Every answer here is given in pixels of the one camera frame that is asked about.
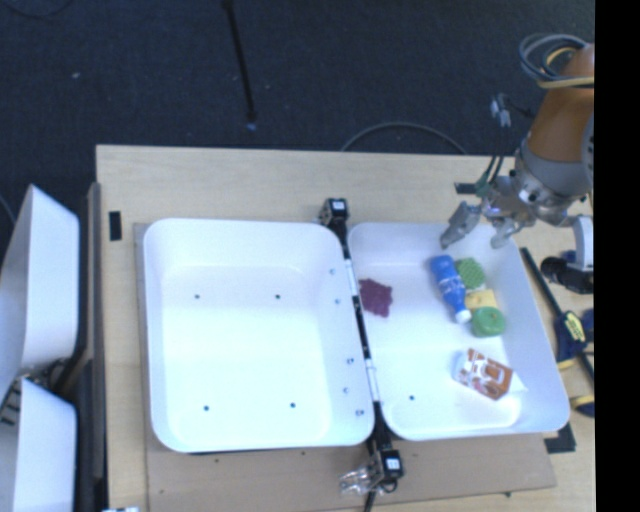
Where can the black and white thin rod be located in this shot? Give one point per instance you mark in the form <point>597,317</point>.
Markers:
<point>361,325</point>

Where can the black cylinder on white bracket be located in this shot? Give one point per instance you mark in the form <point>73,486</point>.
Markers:
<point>575,260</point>

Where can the white plastic tray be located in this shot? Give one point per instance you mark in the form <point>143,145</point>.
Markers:
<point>250,340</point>
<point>430,400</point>

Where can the yellow cheese block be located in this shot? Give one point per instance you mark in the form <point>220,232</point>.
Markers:
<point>482,299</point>

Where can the blue and white bottle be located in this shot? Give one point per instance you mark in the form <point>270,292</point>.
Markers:
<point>451,287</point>

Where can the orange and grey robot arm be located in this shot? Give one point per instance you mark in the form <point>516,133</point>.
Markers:
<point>562,130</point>

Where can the green doughnut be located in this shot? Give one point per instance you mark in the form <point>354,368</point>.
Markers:
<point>487,321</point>

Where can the purple grapes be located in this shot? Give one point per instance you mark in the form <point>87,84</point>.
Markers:
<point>376,297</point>

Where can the green waffle biscuit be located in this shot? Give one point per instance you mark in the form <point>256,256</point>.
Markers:
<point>471,272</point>

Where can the orange and white carton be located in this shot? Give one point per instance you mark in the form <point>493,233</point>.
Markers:
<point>484,374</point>

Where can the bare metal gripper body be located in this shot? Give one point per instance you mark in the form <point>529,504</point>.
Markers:
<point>520,201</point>

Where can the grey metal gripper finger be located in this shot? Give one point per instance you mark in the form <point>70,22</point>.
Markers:
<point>457,226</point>
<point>504,232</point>

